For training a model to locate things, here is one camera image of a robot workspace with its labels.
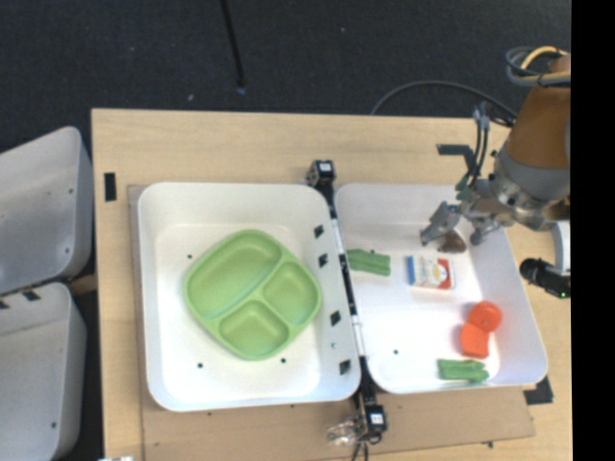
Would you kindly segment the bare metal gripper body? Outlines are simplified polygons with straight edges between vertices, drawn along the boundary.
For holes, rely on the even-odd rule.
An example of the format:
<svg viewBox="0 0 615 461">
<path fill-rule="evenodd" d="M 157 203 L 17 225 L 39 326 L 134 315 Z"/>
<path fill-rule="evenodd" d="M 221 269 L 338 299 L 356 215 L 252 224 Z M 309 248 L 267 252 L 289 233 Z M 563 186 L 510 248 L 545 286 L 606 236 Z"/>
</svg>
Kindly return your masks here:
<svg viewBox="0 0 615 461">
<path fill-rule="evenodd" d="M 497 218 L 500 229 L 519 224 L 547 231 L 557 222 L 554 202 L 537 199 L 505 178 L 478 179 L 458 192 L 458 200 L 462 216 L 471 225 L 475 218 Z"/>
</svg>

